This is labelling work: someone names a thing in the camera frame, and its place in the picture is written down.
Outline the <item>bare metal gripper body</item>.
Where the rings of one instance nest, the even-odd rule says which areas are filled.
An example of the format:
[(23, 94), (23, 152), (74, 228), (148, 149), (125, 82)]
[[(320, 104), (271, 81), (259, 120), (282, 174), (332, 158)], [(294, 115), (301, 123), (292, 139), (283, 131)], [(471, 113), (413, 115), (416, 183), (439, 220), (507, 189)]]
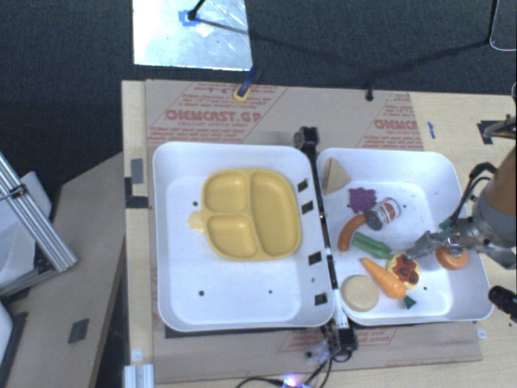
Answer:
[(439, 224), (440, 242), (453, 254), (475, 251), (487, 255), (505, 269), (516, 269), (516, 220), (496, 218), (491, 222), (482, 217), (446, 219)]

